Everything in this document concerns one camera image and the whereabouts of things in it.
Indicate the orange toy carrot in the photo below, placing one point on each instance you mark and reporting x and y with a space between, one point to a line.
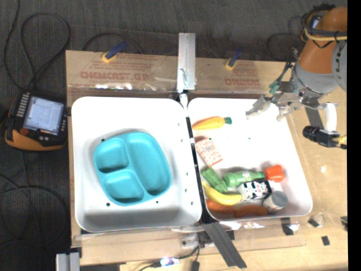
217 206

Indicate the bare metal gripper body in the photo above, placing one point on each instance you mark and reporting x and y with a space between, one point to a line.
303 96

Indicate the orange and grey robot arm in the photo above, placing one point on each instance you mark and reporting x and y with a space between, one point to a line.
316 55

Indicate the brown cardboard board red print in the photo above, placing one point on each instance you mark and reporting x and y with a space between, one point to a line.
141 72

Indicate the small grey can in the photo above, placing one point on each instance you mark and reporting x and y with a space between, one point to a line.
277 200

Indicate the white plastic tray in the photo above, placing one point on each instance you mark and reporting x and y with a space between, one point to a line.
93 207
253 148

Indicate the orange carrot with green top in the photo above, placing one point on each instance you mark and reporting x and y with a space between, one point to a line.
210 123

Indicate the blue divided plate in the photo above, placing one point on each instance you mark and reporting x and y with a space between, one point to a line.
141 157

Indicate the pink and white packet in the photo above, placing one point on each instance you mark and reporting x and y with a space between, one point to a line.
209 151

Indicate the black cylinder on white bracket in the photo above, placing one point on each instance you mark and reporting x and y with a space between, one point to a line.
321 135

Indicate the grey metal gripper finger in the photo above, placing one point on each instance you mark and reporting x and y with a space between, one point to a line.
258 108
283 112

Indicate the brown sausage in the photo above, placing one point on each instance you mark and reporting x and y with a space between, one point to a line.
251 211

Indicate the yellow banana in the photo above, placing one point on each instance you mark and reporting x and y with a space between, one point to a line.
222 198

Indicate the green plastic bottle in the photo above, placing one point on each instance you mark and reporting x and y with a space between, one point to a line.
239 178

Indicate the black and white cow carton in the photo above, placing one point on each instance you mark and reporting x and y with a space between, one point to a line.
255 190

